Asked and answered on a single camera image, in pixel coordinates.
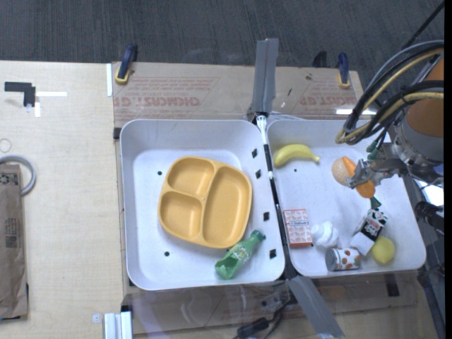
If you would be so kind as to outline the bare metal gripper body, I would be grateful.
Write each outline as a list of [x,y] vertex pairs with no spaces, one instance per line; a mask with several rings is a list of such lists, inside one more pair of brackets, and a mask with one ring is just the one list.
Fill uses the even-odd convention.
[[374,148],[367,156],[367,169],[369,173],[385,172],[387,178],[394,175],[409,176],[426,183],[441,183],[442,162],[423,155],[408,143],[382,143]]

